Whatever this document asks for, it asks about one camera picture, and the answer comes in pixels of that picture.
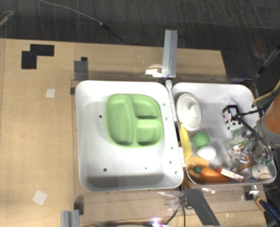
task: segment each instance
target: wooden table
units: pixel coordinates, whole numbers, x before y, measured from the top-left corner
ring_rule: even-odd
[[[30,44],[52,44],[55,55],[38,56],[36,70],[22,70],[21,52],[29,51]],[[0,227],[58,227],[61,211],[73,209],[73,62],[87,57],[90,77],[95,79],[110,71],[143,76],[149,65],[162,63],[162,56],[163,48],[157,47],[0,39]],[[179,75],[225,80],[219,51],[178,49],[177,58]],[[55,89],[54,98],[46,98],[47,89]],[[32,201],[37,190],[47,194],[43,205]],[[221,201],[217,195],[208,199],[222,226],[266,226],[254,202],[241,198],[242,189],[230,190],[237,194],[232,200],[227,196]],[[265,197],[260,186],[258,190]],[[112,209],[99,199],[97,195],[91,198],[91,204]],[[152,208],[159,200],[153,201]],[[114,197],[114,202],[131,212],[130,206],[118,198]],[[145,215],[151,210],[140,211]],[[193,210],[186,214],[187,226],[201,226]],[[80,219],[83,223],[103,221],[97,218],[106,215],[107,212],[97,211],[95,218]],[[171,227],[181,226],[183,217],[179,212]]]

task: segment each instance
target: white wire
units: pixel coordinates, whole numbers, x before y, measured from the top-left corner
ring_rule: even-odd
[[[81,12],[79,12],[79,11],[77,11],[77,10],[71,9],[71,8],[69,8],[69,7],[66,7],[66,6],[63,6],[63,5],[59,5],[59,4],[55,4],[55,3],[51,3],[51,2],[47,2],[47,1],[44,1],[44,0],[37,0],[37,1],[44,2],[44,3],[46,3],[46,4],[50,4],[50,5],[53,5],[53,6],[60,7],[60,8],[64,8],[64,9],[71,10],[71,11],[73,11],[73,12],[75,12],[75,13],[78,13],[78,14],[80,14],[80,15],[83,15],[83,16],[85,16],[85,17],[88,17],[88,18],[90,18],[90,19],[92,19],[92,20],[98,22],[100,25],[103,25],[103,23],[102,23],[101,21],[99,21],[99,20],[97,20],[97,19],[95,19],[95,18],[93,18],[93,17],[91,17],[91,16],[89,16],[89,15],[87,15],[87,14],[84,14],[84,13],[81,13]]]

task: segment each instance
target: white tape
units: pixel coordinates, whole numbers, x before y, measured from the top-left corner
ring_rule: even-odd
[[[47,89],[45,97],[55,97],[56,89]]]
[[[47,197],[47,194],[45,194],[44,192],[42,192],[40,190],[37,190],[32,200],[35,203],[38,203],[42,206],[44,204],[46,197]]]

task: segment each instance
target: dark background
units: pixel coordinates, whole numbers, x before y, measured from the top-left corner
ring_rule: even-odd
[[[247,86],[280,44],[280,0],[44,1],[98,19],[131,45],[162,47],[165,29],[176,29],[179,48],[221,50],[228,77]],[[15,12],[0,28],[5,30],[0,36],[7,38],[124,44],[90,18],[37,0],[0,0],[3,11]],[[279,78],[280,53],[257,80],[259,93],[272,89]],[[278,191],[271,189],[280,210]]]

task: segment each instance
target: white square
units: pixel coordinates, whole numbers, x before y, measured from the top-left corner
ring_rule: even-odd
[[[47,197],[47,194],[45,194],[44,192],[42,192],[40,190],[37,190],[37,192],[35,193],[32,200],[42,206],[44,204],[46,197]]]
[[[56,89],[47,89],[45,97],[55,97]]]

